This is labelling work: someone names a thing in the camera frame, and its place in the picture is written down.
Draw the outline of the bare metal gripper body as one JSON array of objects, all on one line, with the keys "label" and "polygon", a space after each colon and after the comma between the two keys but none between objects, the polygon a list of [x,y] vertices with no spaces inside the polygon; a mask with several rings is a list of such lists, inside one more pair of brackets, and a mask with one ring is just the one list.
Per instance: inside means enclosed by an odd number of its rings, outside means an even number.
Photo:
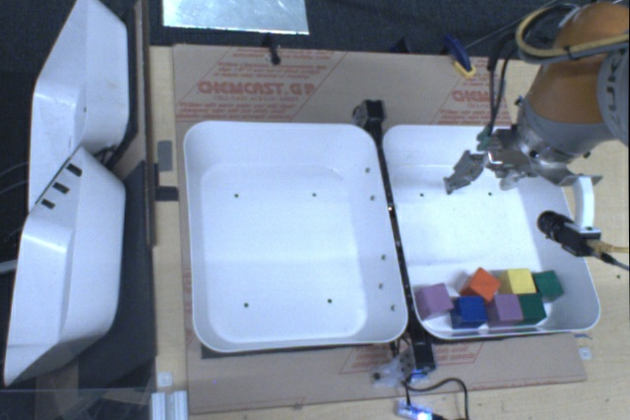
[{"label": "bare metal gripper body", "polygon": [[537,177],[545,168],[545,147],[542,138],[529,127],[497,129],[490,138],[484,165],[497,178]]}]

